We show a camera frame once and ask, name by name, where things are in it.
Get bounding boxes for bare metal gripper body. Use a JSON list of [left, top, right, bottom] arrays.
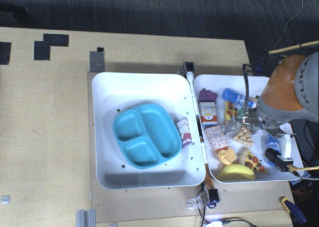
[[242, 108, 284, 134]]

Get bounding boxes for pale cheese pizza slice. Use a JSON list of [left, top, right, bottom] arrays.
[[232, 126, 255, 147]]

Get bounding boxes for small pepperoni pizza slice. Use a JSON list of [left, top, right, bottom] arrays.
[[224, 100, 240, 126]]

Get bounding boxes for orange and white packet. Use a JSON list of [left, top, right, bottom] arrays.
[[204, 124, 230, 153]]

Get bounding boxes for clear blue plastic bottle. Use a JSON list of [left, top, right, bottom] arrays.
[[263, 133, 282, 167]]

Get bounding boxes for yellow and red carton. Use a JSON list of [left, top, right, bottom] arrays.
[[199, 101, 218, 126]]

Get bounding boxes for orange waffle biscuit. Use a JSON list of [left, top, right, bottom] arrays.
[[217, 147, 238, 166]]

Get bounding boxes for large pepperoni pizza slice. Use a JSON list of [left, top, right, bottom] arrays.
[[238, 147, 269, 175]]

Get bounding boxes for purple grapes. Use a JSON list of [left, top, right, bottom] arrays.
[[198, 88, 218, 103]]

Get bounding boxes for red and white packet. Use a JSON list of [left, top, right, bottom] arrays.
[[176, 118, 194, 149]]

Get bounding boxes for yellow banana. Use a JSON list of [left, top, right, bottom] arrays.
[[216, 163, 256, 181]]

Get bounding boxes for white plastic tray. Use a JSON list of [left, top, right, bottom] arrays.
[[193, 74, 305, 184], [91, 71, 207, 190]]

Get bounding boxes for blue divided plate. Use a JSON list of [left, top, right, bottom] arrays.
[[112, 103, 183, 170]]

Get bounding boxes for black cylinder on white bracket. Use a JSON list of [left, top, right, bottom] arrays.
[[264, 133, 295, 172]]

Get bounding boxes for black block with thin wires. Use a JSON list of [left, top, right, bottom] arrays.
[[182, 61, 195, 74], [207, 188, 221, 209]]

